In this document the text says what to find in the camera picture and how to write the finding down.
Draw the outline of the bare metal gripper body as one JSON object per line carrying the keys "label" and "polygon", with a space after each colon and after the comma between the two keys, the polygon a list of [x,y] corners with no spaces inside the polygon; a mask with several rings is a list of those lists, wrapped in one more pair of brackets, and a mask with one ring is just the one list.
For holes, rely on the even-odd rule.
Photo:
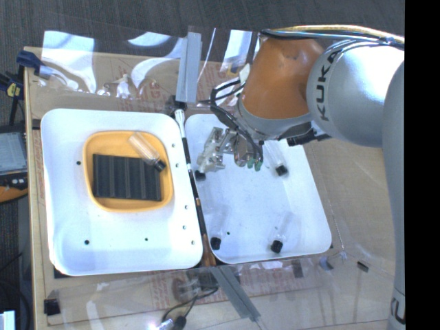
{"label": "bare metal gripper body", "polygon": [[237,166],[262,166],[262,147],[244,134],[226,129],[225,151],[233,155]]}

